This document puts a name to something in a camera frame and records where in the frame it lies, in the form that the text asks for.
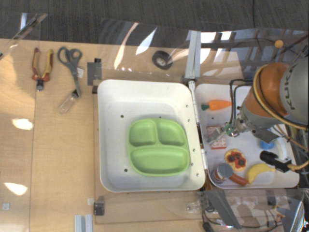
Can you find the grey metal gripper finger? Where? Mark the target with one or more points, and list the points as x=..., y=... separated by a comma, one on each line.
x=217, y=135

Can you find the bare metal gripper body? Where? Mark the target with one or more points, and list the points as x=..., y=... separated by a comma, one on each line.
x=240, y=128

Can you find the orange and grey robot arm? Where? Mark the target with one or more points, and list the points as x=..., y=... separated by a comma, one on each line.
x=270, y=91

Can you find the red and white carton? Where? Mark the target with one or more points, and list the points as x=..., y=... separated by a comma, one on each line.
x=220, y=144

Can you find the white plastic tray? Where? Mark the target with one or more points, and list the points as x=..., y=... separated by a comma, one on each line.
x=113, y=139
x=243, y=144

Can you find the orange carrot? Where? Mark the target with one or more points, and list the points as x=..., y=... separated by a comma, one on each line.
x=218, y=105

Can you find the blue round object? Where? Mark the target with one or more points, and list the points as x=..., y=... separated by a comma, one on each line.
x=266, y=145

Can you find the round pizza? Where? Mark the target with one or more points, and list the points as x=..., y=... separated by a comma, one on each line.
x=236, y=160

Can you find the small can with grey lid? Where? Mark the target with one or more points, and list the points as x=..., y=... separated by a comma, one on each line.
x=223, y=171

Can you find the yellow banana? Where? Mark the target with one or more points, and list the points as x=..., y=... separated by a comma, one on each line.
x=256, y=171

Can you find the red sausage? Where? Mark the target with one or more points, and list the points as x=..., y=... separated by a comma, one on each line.
x=239, y=179

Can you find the green divided plate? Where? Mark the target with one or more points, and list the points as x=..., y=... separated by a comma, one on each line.
x=159, y=157

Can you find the small orange ball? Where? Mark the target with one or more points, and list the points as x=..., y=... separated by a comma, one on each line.
x=278, y=43

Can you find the black tape roll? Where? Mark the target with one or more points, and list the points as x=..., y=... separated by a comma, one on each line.
x=162, y=60

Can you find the small clear plastic bottle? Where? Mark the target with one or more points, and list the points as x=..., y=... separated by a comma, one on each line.
x=67, y=103

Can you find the grey scissors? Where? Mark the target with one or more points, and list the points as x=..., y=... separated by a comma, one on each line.
x=72, y=65

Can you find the red and yellow pliers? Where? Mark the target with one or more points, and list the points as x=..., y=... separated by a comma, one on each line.
x=39, y=77

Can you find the black cylinder on white bracket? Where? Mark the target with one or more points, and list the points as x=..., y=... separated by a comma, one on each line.
x=269, y=157

